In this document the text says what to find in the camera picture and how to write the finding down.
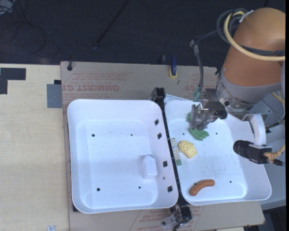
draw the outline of black cable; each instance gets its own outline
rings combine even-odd
[[[5,7],[5,6],[0,5],[0,9],[2,9],[2,10],[0,11],[0,14],[4,14],[4,13],[8,12],[11,8],[8,8],[8,7]]]
[[[10,33],[12,33],[12,37],[10,37],[8,39],[4,39],[4,41],[0,42],[0,44],[2,45],[4,43],[9,43],[10,45],[13,45],[13,46],[21,46],[26,52],[28,52],[30,54],[34,54],[36,56],[40,56],[40,57],[54,57],[54,56],[56,56],[60,51],[59,46],[55,42],[53,42],[52,40],[47,39],[46,32],[39,25],[34,24],[27,19],[25,9],[23,8],[21,1],[18,0],[17,3],[19,5],[19,11],[21,12],[21,15],[24,18],[24,20],[10,20],[10,21],[7,21],[7,22],[4,22],[3,24],[1,24],[0,27],[2,27],[2,30],[0,32],[0,37],[2,39],[5,38],[4,33],[3,33],[4,30],[8,30]],[[38,34],[38,36],[41,36],[41,39],[37,39],[37,40],[34,39],[34,40],[30,40],[29,42],[21,42],[20,38],[18,37],[19,30],[26,24],[30,25],[33,29],[37,28],[38,31],[40,32]],[[48,54],[48,55],[41,54],[41,51],[43,49],[45,49],[46,44],[49,45],[50,43],[54,45],[54,49],[52,50],[52,53]],[[38,48],[36,50],[31,50],[33,48],[32,47],[33,44],[36,46],[38,45]],[[27,55],[27,54],[23,54],[23,55],[11,54],[11,53],[7,53],[7,52],[0,52],[0,53],[7,54],[7,55],[14,55],[14,56],[26,56]]]
[[[100,42],[102,41],[102,39],[105,37],[106,33],[110,30],[111,26],[115,23],[115,21],[117,20],[117,18],[120,16],[120,14],[123,12],[123,10],[125,9],[125,7],[128,5],[128,3],[130,2],[130,0],[125,0],[124,3],[122,4],[122,6],[120,7],[120,9],[118,10],[117,14],[115,15],[115,17],[111,20],[111,22],[108,24],[108,26],[106,27],[106,29],[103,31],[103,33],[101,34],[101,36],[98,38],[98,40],[95,43],[95,47],[98,47]]]
[[[245,9],[228,10],[226,12],[223,12],[216,21],[216,31],[218,35],[220,36],[220,38],[224,40],[227,44],[230,44],[230,42],[222,33],[220,29],[220,22],[226,15],[230,14],[229,23],[228,23],[228,31],[229,31],[229,34],[231,34],[231,30],[233,29],[233,23],[236,20],[241,19],[242,17],[241,15],[235,15],[235,13],[239,11],[243,11],[245,13],[247,12],[247,10]],[[240,46],[254,54],[263,55],[263,56],[285,56],[286,55],[285,51],[266,51],[266,50],[259,50],[259,49],[255,49],[255,48],[251,48],[251,47],[247,47],[243,45],[240,45]]]
[[[196,57],[197,57],[197,61],[198,61],[198,65],[199,65],[199,72],[200,72],[200,80],[199,80],[199,89],[198,92],[202,92],[202,87],[203,87],[203,65],[202,65],[202,60],[200,57],[199,53],[196,53]]]

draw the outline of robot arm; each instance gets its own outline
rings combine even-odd
[[[229,24],[238,19],[240,24],[232,38]],[[243,120],[266,95],[281,89],[284,92],[285,28],[286,14],[276,9],[229,12],[223,30],[230,48],[216,88],[206,89],[206,99],[192,107],[191,129],[202,130],[217,118],[225,119],[227,113]]]

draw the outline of cardboard sheet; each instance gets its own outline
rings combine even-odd
[[[177,66],[177,78],[170,78],[167,65],[109,64],[61,62],[62,97],[66,148],[66,171],[71,231],[165,231],[161,220],[169,209],[119,211],[83,214],[73,208],[71,169],[66,110],[75,99],[147,100],[154,88],[165,88],[169,95],[193,99],[199,83],[199,69]],[[216,69],[205,67],[203,88],[216,86]],[[240,202],[206,206],[190,206],[193,219],[183,231],[204,231],[260,225],[265,222],[259,202]]]

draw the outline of light wood surface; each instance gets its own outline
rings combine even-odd
[[[58,65],[26,68],[0,94],[0,231],[67,231],[68,202],[62,109],[47,108]]]

